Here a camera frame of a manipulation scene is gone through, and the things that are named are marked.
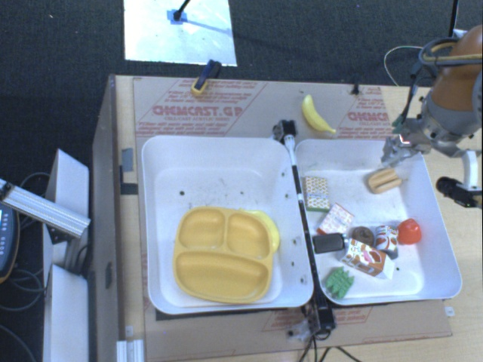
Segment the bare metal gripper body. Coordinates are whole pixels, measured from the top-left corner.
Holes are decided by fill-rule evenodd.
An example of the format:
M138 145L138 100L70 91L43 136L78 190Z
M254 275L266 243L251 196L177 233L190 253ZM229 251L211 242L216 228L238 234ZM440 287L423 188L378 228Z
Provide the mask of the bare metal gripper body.
M421 154L432 149L446 156L461 156L463 150L458 143L469 135L469 128L463 124L450 122L444 127L434 118L402 118L395 120L395 134L399 151L402 146L412 146Z

